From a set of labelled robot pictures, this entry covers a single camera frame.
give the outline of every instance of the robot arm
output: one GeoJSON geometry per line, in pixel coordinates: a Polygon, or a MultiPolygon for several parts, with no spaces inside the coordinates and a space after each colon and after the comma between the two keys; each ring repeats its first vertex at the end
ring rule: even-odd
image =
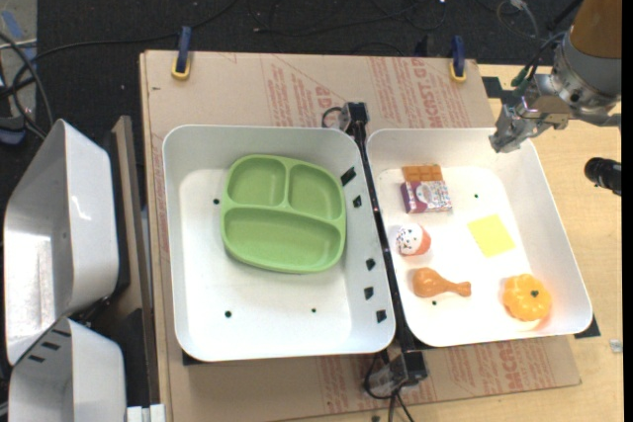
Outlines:
{"type": "Polygon", "coordinates": [[[620,115],[609,112],[621,100],[621,58],[622,0],[584,0],[556,47],[552,72],[530,75],[526,68],[517,76],[515,101],[503,105],[491,135],[493,149],[513,151],[569,119],[620,127],[620,115]]]}

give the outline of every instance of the yellow square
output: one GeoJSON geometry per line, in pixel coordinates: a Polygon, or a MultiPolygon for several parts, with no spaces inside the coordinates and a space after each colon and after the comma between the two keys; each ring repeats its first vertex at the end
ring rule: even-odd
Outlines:
{"type": "Polygon", "coordinates": [[[471,221],[468,228],[486,257],[493,257],[514,248],[514,241],[498,214],[471,221]]]}

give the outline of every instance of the cardboard sheet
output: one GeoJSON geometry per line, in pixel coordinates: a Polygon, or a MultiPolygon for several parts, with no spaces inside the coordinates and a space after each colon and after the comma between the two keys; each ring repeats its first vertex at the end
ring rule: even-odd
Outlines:
{"type": "MultiPolygon", "coordinates": [[[[174,422],[285,420],[384,407],[364,393],[372,357],[332,356],[185,365],[173,325],[162,139],[190,124],[320,127],[330,108],[367,104],[369,129],[492,127],[477,64],[467,81],[448,58],[194,53],[187,81],[170,76],[174,51],[140,58],[145,148],[151,153],[150,230],[161,396],[174,422]]],[[[429,378],[403,392],[407,405],[574,385],[568,338],[487,343],[424,352],[429,378]]]]}

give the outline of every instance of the table surface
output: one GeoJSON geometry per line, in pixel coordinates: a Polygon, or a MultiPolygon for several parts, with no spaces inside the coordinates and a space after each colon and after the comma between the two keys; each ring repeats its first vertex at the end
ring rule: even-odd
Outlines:
{"type": "MultiPolygon", "coordinates": [[[[479,68],[482,76],[497,77],[504,88],[509,88],[519,67],[479,68]]],[[[490,105],[496,118],[500,101],[490,99],[490,105]]],[[[619,105],[615,112],[620,112],[619,105]]],[[[620,132],[615,127],[571,121],[567,128],[549,129],[532,141],[583,273],[599,328],[597,336],[568,338],[582,382],[570,387],[409,406],[415,421],[494,422],[511,418],[513,422],[533,422],[543,416],[551,422],[624,419],[623,354],[612,346],[612,340],[623,340],[622,201],[610,191],[596,188],[584,173],[586,163],[596,156],[621,161],[620,132]]],[[[396,420],[406,420],[401,408],[397,413],[396,420]]],[[[301,420],[368,422],[374,416],[386,419],[386,410],[301,420]]]]}

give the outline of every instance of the green plate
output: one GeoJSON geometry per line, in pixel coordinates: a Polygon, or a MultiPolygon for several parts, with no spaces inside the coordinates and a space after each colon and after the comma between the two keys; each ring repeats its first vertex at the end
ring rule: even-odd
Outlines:
{"type": "Polygon", "coordinates": [[[284,273],[324,271],[343,253],[345,221],[341,183],[322,167],[248,155],[228,170],[222,239],[241,262],[284,273]]]}

